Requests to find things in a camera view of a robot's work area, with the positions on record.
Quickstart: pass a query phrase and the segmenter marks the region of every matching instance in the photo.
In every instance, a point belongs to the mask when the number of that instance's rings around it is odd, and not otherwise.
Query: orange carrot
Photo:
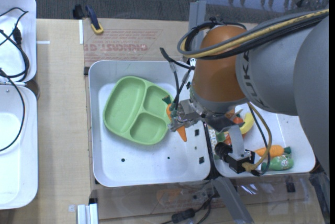
[[[242,138],[244,138],[247,135],[247,133],[242,134]],[[224,143],[227,145],[231,145],[231,138],[230,134],[227,134],[226,139],[224,140]]]
[[[243,119],[241,117],[235,117],[232,121],[237,125],[243,123]]]
[[[260,148],[258,150],[255,150],[255,153],[257,153],[259,156],[263,156],[263,154],[264,154],[265,151],[266,151],[266,147],[263,147],[263,148]],[[274,158],[276,156],[283,155],[284,152],[290,153],[291,149],[289,147],[283,148],[280,145],[271,145],[271,148],[270,148],[270,157]]]
[[[169,119],[171,120],[171,112],[170,112],[170,106],[171,106],[171,103],[168,104],[167,108],[166,108],[166,114],[168,115]],[[185,130],[185,126],[180,126],[178,129],[177,129],[178,133],[179,133],[179,136],[182,138],[182,140],[184,142],[187,141],[187,137],[186,137],[186,130]]]

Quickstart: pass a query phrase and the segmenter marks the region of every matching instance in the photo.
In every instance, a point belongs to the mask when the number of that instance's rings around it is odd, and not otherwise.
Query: white container
[[[3,14],[13,7],[19,9]],[[24,82],[36,73],[36,2],[35,0],[1,0],[0,29],[10,36],[14,26],[20,29],[22,49],[30,67]],[[0,67],[7,75],[18,74],[25,66],[18,49],[0,34]],[[19,81],[22,76],[12,79]],[[20,130],[23,105],[17,90],[0,76],[0,149],[9,145]],[[0,152],[0,210],[27,205],[38,189],[37,100],[34,93],[17,83],[25,103],[25,119],[18,139],[8,149]]]
[[[187,71],[177,66],[181,80]],[[159,85],[175,96],[175,79],[167,61],[98,61],[90,80],[93,172],[107,187],[178,183],[205,179],[210,171],[204,127],[187,128],[187,142],[168,131],[154,145],[141,145],[111,133],[103,122],[103,109],[114,85],[124,76],[137,76]],[[187,99],[188,90],[180,100]]]
[[[185,69],[177,68],[181,81]],[[158,144],[138,145],[112,134],[104,126],[102,113],[109,93],[122,77],[133,75],[157,83],[175,95],[175,81],[167,61],[98,61],[89,71],[91,124],[93,148],[93,172],[95,178],[107,187],[119,187],[156,183],[177,183],[198,181],[206,178],[210,171],[209,152],[201,122],[186,128],[188,141],[183,142],[179,135],[169,132]],[[189,99],[189,90],[183,89],[180,100]],[[243,109],[242,118],[249,112],[246,104],[237,106]],[[298,117],[278,115],[259,109],[271,132],[272,144],[290,147],[294,166],[284,171],[268,171],[267,175],[305,173],[315,165],[314,152],[302,130]],[[194,137],[194,129],[201,131]],[[215,132],[209,133],[209,147],[217,143]],[[249,130],[244,139],[244,147],[256,150],[264,146],[256,125]],[[199,164],[204,156],[205,163]],[[237,174],[222,160],[214,160],[213,166],[225,177],[254,177],[249,172]]]
[[[239,111],[240,109],[243,109],[243,111],[240,114],[242,118],[244,118],[247,112],[250,112],[247,104],[243,104],[236,107],[236,111]],[[291,155],[294,161],[293,167],[288,170],[282,170],[282,171],[269,170],[263,176],[292,174],[292,173],[307,173],[311,171],[315,166],[315,155],[301,127],[299,118],[297,116],[288,116],[288,115],[270,113],[257,107],[256,109],[262,115],[271,131],[272,145],[278,144],[284,148],[290,147],[292,152]],[[258,122],[262,128],[266,140],[268,141],[267,130],[263,126],[260,119],[258,119]],[[210,134],[212,139],[212,148],[214,148],[216,144],[215,134],[213,134],[213,132]],[[253,127],[249,130],[243,141],[244,141],[244,147],[251,151],[257,150],[265,146],[261,133],[259,132],[256,124],[254,124]],[[249,172],[242,172],[240,174],[237,174],[229,167],[229,165],[226,162],[222,160],[215,160],[215,167],[218,170],[218,172],[225,177],[229,178],[250,177],[250,176],[253,177],[253,175]]]

